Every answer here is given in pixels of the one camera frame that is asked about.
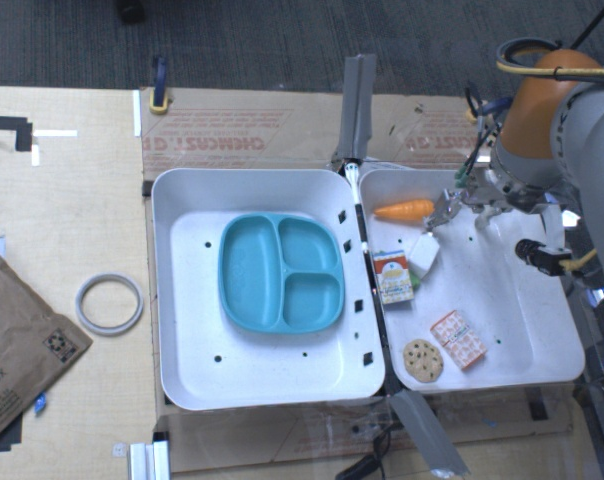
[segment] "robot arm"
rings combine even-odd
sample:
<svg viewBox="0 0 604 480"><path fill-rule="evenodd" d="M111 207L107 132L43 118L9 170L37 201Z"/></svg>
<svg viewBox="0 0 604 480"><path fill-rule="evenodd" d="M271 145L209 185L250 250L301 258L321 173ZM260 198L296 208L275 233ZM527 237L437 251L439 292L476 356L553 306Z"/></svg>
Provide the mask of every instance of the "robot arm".
<svg viewBox="0 0 604 480"><path fill-rule="evenodd" d="M480 214L478 228L512 209L543 213L549 191L568 183L578 194L604 269L604 83L593 75L559 75L601 75L604 70L580 52L555 49L533 70L549 71L556 76L524 79L491 149L490 164L475 167L461 191L443 194L426 225L432 229L450 221L461 205Z"/></svg>

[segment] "gray carpet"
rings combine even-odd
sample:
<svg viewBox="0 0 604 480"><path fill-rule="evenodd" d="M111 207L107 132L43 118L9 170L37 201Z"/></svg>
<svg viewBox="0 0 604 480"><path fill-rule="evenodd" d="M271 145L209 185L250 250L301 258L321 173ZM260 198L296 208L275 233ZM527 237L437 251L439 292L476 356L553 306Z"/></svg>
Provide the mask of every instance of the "gray carpet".
<svg viewBox="0 0 604 480"><path fill-rule="evenodd" d="M174 87L340 92L345 56L378 55L376 93L511 95L496 48L571 44L604 0L0 0L0 85L131 89L168 62ZM604 63L604 20L580 48Z"/></svg>

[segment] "blue clamp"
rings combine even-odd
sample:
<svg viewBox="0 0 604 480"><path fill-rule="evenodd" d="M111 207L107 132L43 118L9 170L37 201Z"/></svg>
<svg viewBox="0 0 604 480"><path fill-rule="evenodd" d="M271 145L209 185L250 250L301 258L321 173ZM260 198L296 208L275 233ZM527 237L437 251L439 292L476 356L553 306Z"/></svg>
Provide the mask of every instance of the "blue clamp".
<svg viewBox="0 0 604 480"><path fill-rule="evenodd" d="M153 59L155 81L151 89L149 110L154 114L166 114L169 109L169 94L166 90L166 59L156 56Z"/></svg>
<svg viewBox="0 0 604 480"><path fill-rule="evenodd" d="M35 399L34 405L33 405L33 412L35 412L36 415L39 415L44 408L46 407L46 393L44 391L42 391L42 393L40 393L38 395L38 397Z"/></svg>
<svg viewBox="0 0 604 480"><path fill-rule="evenodd" d="M498 115L511 107L513 98L505 96L504 98L498 98L497 100L489 101L482 105L478 110L479 114L483 116Z"/></svg>

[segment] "clamp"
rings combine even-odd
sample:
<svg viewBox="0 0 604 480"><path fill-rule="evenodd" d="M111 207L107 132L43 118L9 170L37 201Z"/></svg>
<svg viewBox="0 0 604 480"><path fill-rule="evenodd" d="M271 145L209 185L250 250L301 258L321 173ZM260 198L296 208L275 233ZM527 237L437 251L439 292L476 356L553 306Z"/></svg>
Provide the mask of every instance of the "clamp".
<svg viewBox="0 0 604 480"><path fill-rule="evenodd" d="M151 89L149 110L153 114L166 114L169 109L169 94L166 90L166 59L159 55L153 58L155 80Z"/></svg>

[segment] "tape roll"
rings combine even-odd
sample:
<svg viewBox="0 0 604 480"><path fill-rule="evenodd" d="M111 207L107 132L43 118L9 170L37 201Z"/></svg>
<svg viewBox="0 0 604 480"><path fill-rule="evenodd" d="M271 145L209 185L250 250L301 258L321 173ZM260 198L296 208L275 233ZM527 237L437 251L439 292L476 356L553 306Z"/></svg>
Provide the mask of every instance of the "tape roll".
<svg viewBox="0 0 604 480"><path fill-rule="evenodd" d="M88 319L88 317L84 313L84 309L82 308L82 303L84 302L84 297L86 293L96 284L103 283L106 281L115 281L125 285L126 287L131 289L131 291L135 294L137 298L137 306L135 308L135 313L133 313L133 316L123 324L115 325L113 327L97 325L96 323L92 322ZM75 312L77 313L78 318L80 319L80 323L89 331L95 334L99 334L101 336L117 336L118 334L122 334L123 332L128 331L140 319L140 317L142 316L143 309L144 295L142 295L142 289L133 279L131 279L125 274L121 274L120 272L104 272L102 274L97 274L89 278L80 287L77 295L75 296Z"/></svg>

